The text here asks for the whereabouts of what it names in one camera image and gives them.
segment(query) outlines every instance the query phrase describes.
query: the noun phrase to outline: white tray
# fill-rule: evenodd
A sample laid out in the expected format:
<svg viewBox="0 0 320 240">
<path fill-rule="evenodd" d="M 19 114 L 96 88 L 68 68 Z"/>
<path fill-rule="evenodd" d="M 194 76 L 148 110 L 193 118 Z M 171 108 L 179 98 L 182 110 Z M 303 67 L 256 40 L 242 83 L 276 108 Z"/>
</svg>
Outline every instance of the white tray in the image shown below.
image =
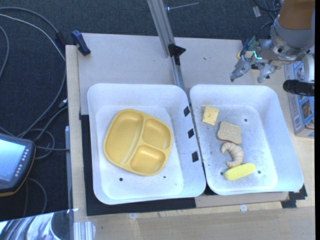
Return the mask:
<svg viewBox="0 0 320 240">
<path fill-rule="evenodd" d="M 291 143 L 277 94 L 263 85 L 195 85 L 190 100 L 208 186 L 219 195 L 297 191 L 303 175 Z M 214 126 L 202 122 L 205 106 L 219 109 Z M 243 163 L 255 172 L 226 180 L 226 161 L 232 161 L 217 139 L 220 122 L 241 128 Z"/>
<path fill-rule="evenodd" d="M 88 93 L 91 134 L 93 190 L 108 205 L 199 196 L 206 178 L 193 128 L 186 93 L 175 85 L 97 83 Z M 110 163 L 103 143 L 114 116 L 123 109 L 135 109 L 164 121 L 172 130 L 173 142 L 163 170 L 141 176 Z M 193 162 L 192 153 L 199 154 Z"/>
</svg>

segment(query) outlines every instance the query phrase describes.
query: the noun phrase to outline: black hole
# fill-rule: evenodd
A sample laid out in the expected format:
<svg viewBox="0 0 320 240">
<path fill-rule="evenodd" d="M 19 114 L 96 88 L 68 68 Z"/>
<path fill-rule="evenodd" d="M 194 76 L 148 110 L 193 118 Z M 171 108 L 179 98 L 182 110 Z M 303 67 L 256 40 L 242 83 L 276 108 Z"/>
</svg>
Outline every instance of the black hole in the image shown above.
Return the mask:
<svg viewBox="0 0 320 240">
<path fill-rule="evenodd" d="M 190 139 L 193 135 L 195 135 L 194 129 L 189 130 L 189 131 L 188 131 L 189 139 Z"/>
<path fill-rule="evenodd" d="M 198 157 L 198 152 L 195 151 L 192 153 L 192 162 L 198 161 L 199 157 Z"/>
<path fill-rule="evenodd" d="M 190 109 L 188 106 L 185 107 L 185 109 L 183 110 L 184 116 L 186 117 L 187 115 L 189 115 L 190 113 Z"/>
</svg>

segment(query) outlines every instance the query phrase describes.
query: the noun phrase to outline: cardboard box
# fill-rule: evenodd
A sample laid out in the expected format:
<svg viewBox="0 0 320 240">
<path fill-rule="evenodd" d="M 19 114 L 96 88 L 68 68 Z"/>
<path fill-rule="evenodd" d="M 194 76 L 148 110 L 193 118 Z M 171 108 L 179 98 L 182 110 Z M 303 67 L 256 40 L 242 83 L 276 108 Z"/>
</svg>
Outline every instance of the cardboard box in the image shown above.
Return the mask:
<svg viewBox="0 0 320 240">
<path fill-rule="evenodd" d="M 284 65 L 286 80 L 305 79 L 302 61 Z M 294 134 L 300 137 L 315 138 L 315 97 L 288 93 Z"/>
</svg>

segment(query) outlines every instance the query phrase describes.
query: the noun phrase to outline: gray carpet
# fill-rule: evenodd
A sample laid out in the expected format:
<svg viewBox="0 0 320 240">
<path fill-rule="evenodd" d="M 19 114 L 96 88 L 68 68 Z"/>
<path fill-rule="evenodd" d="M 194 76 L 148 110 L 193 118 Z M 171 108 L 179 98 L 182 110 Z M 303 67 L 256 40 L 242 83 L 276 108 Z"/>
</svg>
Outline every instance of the gray carpet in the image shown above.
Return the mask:
<svg viewBox="0 0 320 240">
<path fill-rule="evenodd" d="M 256 0 L 265 6 L 263 0 Z M 275 0 L 266 0 L 272 7 Z M 175 37 L 246 40 L 260 26 L 271 20 L 261 11 L 255 18 L 250 0 L 164 0 L 169 7 L 198 3 L 189 7 L 172 9 L 168 15 Z M 0 7 L 19 7 L 32 10 L 46 17 L 71 44 L 71 32 L 126 34 L 156 36 L 157 31 L 146 0 L 0 0 Z M 43 29 L 51 38 L 54 30 L 41 18 L 25 11 L 1 10 L 0 14 L 21 19 Z M 38 29 L 22 22 L 0 16 L 0 26 L 10 41 L 7 65 L 0 77 L 0 127 L 18 136 L 52 103 L 65 72 L 65 62 Z M 260 36 L 266 38 L 268 28 Z M 6 39 L 0 32 L 0 67 L 7 50 Z M 57 111 L 67 97 L 66 86 L 46 114 Z M 43 128 L 49 119 L 40 121 L 33 128 Z M 65 127 L 68 113 L 63 111 L 47 129 L 55 138 L 55 147 L 65 147 Z M 26 138 L 34 139 L 39 134 L 32 131 Z M 44 134 L 36 143 L 50 146 L 49 134 Z M 45 154 L 37 151 L 37 156 Z M 68 208 L 67 169 L 65 151 L 54 151 L 48 157 L 34 162 L 30 177 L 41 183 L 47 193 L 45 212 Z M 36 215 L 42 212 L 44 196 L 33 182 L 25 184 L 13 196 L 0 197 L 0 220 Z"/>
</svg>

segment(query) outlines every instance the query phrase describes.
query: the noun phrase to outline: monitor screen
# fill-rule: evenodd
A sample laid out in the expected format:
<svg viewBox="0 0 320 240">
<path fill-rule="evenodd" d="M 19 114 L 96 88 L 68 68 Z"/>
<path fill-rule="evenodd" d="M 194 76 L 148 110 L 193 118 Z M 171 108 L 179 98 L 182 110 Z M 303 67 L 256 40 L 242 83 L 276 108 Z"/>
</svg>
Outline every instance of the monitor screen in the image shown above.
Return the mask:
<svg viewBox="0 0 320 240">
<path fill-rule="evenodd" d="M 0 180 L 9 182 L 26 146 L 0 139 Z"/>
</svg>

